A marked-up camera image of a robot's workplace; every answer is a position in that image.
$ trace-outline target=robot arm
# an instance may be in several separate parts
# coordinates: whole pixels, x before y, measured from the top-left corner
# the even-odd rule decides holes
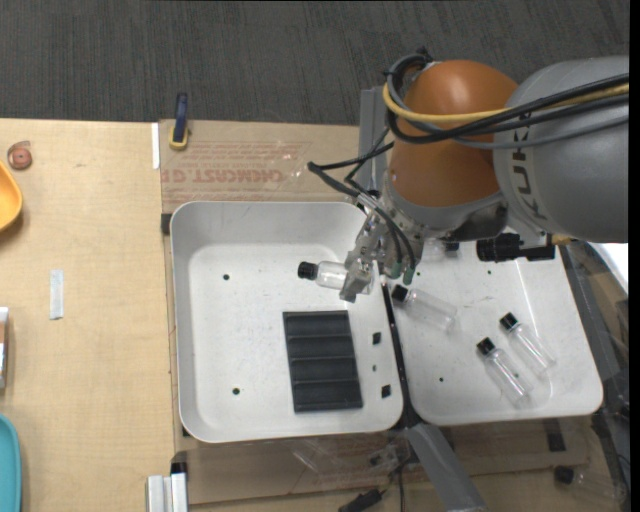
[[[374,261],[410,284],[421,260],[458,242],[504,261],[553,257],[560,240],[627,241],[628,57],[555,64],[518,86],[484,64],[422,55],[400,99],[420,59],[388,72],[396,139],[379,197],[358,196],[369,213],[345,260],[344,300]]]

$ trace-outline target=dark gray carpet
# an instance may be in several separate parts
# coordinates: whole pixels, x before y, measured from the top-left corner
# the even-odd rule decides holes
[[[0,117],[357,124],[360,90],[426,45],[517,81],[628,54],[630,0],[0,0]]]

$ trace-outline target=brown round object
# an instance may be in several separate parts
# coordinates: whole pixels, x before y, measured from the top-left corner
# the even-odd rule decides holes
[[[18,147],[9,153],[9,165],[16,170],[26,169],[31,165],[31,152],[25,147]]]
[[[517,88],[500,71],[468,60],[435,64],[422,72],[405,97],[406,105],[422,114],[468,114],[504,108]],[[424,135],[404,119],[398,126],[408,135]],[[443,125],[453,128],[455,124]],[[492,135],[475,137],[490,142]],[[419,206],[446,207],[470,203],[499,190],[492,152],[453,140],[407,144],[396,140],[389,164],[397,192]]]

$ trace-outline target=plastic bottle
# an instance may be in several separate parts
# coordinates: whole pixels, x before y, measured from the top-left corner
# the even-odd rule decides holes
[[[500,325],[507,332],[514,351],[538,377],[542,377],[556,363],[533,329],[519,322],[513,314],[503,316]]]
[[[396,285],[391,298],[415,320],[424,320],[445,332],[451,330],[458,314],[458,308],[452,304],[418,289]]]
[[[483,339],[476,346],[482,354],[489,376],[513,405],[522,407],[533,391],[533,386],[520,373],[511,357],[501,348],[497,348],[489,338]]]
[[[298,277],[314,281],[323,288],[341,290],[347,277],[347,269],[343,263],[335,261],[321,261],[319,263],[303,261],[298,266]],[[370,293],[371,287],[372,284],[369,284],[361,293]]]
[[[609,475],[595,472],[588,466],[558,466],[553,475],[558,484],[585,499],[620,504],[627,497],[627,489],[622,483],[612,480]]]

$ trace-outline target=wooden table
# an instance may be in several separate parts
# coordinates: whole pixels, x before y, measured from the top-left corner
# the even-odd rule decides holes
[[[147,476],[167,474],[175,454],[151,134],[150,124],[0,121],[0,151],[30,140],[34,160],[13,172],[24,210],[0,234],[0,305],[10,308],[12,343],[0,412],[18,431],[25,511],[144,510]],[[64,271],[58,320],[49,318],[54,269]],[[604,467],[585,431],[592,462]],[[556,489],[549,470],[474,481],[492,510],[603,510]],[[198,510],[336,510],[355,494]],[[396,498],[378,510],[397,510]],[[429,484],[412,484],[408,498],[408,510],[442,510]]]

